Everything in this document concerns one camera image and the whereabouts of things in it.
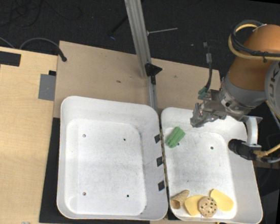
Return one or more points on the yellow potato chip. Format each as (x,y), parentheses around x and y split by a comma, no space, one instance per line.
(191,205)
(223,200)

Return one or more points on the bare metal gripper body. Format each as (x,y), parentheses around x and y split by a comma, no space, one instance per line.
(218,106)

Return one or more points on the tan ice cream cone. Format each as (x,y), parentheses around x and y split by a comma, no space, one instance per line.
(179,199)

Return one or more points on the black cylinder on white bracket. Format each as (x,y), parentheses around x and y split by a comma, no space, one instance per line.
(246,148)

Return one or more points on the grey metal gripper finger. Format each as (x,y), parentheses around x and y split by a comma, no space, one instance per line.
(206,120)
(196,115)

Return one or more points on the white plastic tray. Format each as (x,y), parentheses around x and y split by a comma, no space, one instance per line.
(199,165)
(105,160)

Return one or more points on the brown chocolate chip biscuit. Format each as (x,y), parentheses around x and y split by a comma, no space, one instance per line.
(207,207)

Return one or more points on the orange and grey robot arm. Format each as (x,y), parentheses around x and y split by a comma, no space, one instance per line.
(258,70)

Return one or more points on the green bean bundle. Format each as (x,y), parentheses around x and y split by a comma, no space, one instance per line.
(175,137)

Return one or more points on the brown cardboard board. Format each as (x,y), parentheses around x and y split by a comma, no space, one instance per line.
(103,78)

